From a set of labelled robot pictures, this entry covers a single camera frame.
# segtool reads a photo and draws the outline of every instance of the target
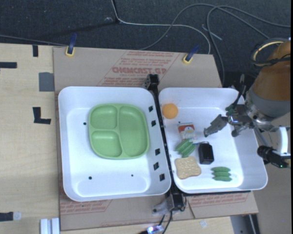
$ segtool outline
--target toy bread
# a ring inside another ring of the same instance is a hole
[[[202,172],[195,157],[193,156],[177,158],[175,160],[175,165],[177,169],[177,176],[180,179],[185,179],[191,176],[199,176]]]

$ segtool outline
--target black fabric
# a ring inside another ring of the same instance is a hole
[[[183,8],[205,3],[232,6],[267,21],[291,24],[291,0],[115,0],[115,3],[120,19],[131,23],[170,24]],[[206,28],[211,9],[194,6],[184,11],[175,23],[195,27],[207,34],[202,26]],[[251,23],[269,38],[291,36],[290,28],[272,26],[236,10],[226,10]],[[219,9],[211,12],[209,19],[211,31],[222,39],[214,38],[214,41],[226,71],[224,86],[238,82],[241,73],[247,74],[246,82],[252,82],[257,71],[250,63],[251,50],[267,38]],[[155,42],[166,29],[163,26],[119,24],[111,0],[0,0],[0,35],[68,45],[71,35],[76,32],[76,46],[142,49]],[[0,42],[40,44],[3,37]],[[197,44],[199,54],[208,52],[207,41],[198,32],[172,27],[149,50],[188,52]],[[213,46],[211,54],[215,56],[221,75],[220,58]]]

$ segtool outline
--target cardboard box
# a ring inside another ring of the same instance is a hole
[[[165,195],[76,202],[63,190],[62,160],[57,96],[68,86],[144,87],[148,74],[158,74],[159,90],[167,87],[221,87],[212,55],[194,55],[188,65],[185,53],[76,48],[73,57],[65,47],[54,47],[56,130],[59,168],[61,230],[76,230],[138,223],[158,223],[161,215],[152,215],[152,207]],[[187,197],[184,212],[173,220],[257,213],[252,192],[196,195]]]

